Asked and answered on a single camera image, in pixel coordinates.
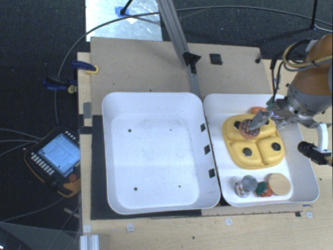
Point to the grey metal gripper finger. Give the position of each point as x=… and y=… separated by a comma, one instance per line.
x=257, y=120
x=268, y=119

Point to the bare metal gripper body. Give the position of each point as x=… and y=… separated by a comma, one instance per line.
x=292, y=113

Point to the brown doughnut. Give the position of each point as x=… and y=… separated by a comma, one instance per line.
x=247, y=134

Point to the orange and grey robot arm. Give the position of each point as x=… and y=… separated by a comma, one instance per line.
x=316, y=72

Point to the orange carrot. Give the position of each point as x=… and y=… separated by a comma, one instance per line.
x=256, y=110

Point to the white plastic tray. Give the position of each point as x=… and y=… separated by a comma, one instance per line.
x=156, y=152
x=294, y=144

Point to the yellow divided plate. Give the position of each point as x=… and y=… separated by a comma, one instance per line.
x=256, y=152

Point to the small can with grey lid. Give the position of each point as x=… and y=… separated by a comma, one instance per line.
x=246, y=185

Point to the tan round biscuit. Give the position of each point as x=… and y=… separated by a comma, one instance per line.
x=279, y=184

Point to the red and green strawberry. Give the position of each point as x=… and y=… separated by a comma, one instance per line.
x=263, y=189

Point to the black block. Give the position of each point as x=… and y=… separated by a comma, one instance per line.
x=215, y=59

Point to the brown cardboard board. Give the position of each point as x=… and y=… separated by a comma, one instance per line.
x=145, y=66

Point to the black cylinder on white bracket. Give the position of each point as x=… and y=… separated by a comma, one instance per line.
x=310, y=150

